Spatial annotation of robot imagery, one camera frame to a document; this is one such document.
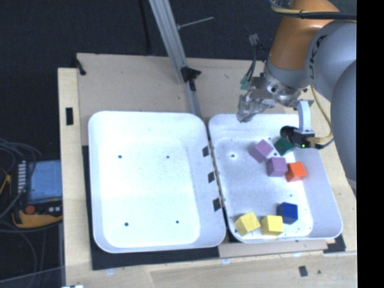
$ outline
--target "cube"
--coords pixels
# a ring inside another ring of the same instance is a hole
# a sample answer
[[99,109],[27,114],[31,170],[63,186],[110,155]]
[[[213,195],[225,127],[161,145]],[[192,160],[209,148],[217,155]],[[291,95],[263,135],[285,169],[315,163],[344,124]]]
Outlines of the cube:
[[263,235],[277,236],[284,231],[283,217],[280,215],[267,215],[261,220]]
[[257,160],[257,162],[263,162],[269,153],[273,150],[273,147],[266,141],[261,140],[250,151],[250,155]]
[[303,162],[288,163],[288,171],[286,172],[286,179],[288,182],[302,180],[306,175],[307,171]]
[[266,162],[266,173],[268,176],[284,176],[287,171],[288,166],[284,157],[271,157]]
[[253,212],[242,215],[235,221],[235,226],[241,236],[252,230],[258,229],[261,225]]
[[274,144],[275,149],[278,151],[278,153],[282,156],[291,149],[295,148],[295,145],[291,142],[288,142],[287,140],[284,140],[282,137],[279,138],[276,143]]
[[298,206],[283,202],[276,208],[276,214],[283,217],[284,224],[292,224],[298,219]]

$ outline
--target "black mat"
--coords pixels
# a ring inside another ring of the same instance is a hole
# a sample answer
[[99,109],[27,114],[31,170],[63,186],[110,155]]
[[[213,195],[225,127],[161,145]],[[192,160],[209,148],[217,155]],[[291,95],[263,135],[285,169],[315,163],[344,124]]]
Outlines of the black mat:
[[93,270],[155,263],[183,262],[219,257],[217,247],[121,254],[111,254],[103,251],[100,247],[98,247],[93,239],[88,146],[83,146],[82,152]]

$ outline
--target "white tray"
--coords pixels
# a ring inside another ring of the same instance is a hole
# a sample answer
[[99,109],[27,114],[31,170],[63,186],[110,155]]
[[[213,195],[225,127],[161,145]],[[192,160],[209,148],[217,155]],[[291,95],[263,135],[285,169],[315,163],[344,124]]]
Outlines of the white tray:
[[180,250],[223,241],[226,226],[201,119],[104,111],[90,118],[88,134],[93,231],[101,249]]
[[[343,228],[341,216],[318,150],[295,148],[284,154],[287,163],[302,161],[307,176],[301,181],[287,182],[285,177],[269,177],[265,161],[258,163],[249,149],[266,140],[272,147],[285,125],[298,127],[297,115],[259,114],[252,121],[240,123],[236,115],[219,114],[209,121],[213,154],[226,209],[229,229],[244,243],[270,240],[328,239],[337,237]],[[274,149],[269,155],[280,156]],[[298,206],[298,220],[283,224],[278,236],[263,235],[261,229],[241,236],[236,219],[253,211],[261,220],[275,215],[280,203]]]

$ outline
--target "electronic device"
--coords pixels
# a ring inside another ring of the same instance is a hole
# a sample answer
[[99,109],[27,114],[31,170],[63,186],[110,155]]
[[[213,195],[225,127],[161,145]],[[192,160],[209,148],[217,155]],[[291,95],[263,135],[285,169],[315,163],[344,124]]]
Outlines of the electronic device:
[[24,159],[12,180],[11,195],[20,196],[12,213],[16,227],[31,229],[62,220],[60,160]]

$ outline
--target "black clamp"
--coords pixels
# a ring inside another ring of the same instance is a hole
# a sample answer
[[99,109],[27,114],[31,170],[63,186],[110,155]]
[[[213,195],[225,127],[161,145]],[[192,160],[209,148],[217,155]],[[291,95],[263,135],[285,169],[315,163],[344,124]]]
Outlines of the black clamp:
[[196,91],[196,86],[194,84],[194,80],[201,74],[202,72],[200,70],[194,70],[192,68],[189,68],[187,66],[184,66],[181,68],[181,74],[182,78],[185,83],[189,82],[190,89],[192,91]]

